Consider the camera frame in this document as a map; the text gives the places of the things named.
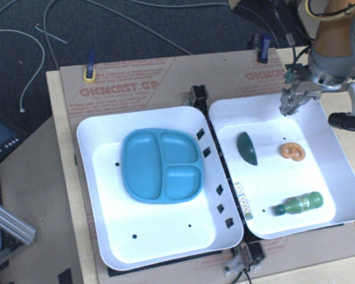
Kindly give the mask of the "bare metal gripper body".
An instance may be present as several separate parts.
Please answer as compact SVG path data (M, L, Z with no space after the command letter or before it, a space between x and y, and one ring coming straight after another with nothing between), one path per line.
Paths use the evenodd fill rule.
M282 103L289 105L318 100L322 93L344 90L349 81L350 77L338 77L328 73L306 79L294 77L285 81L286 87L281 93Z

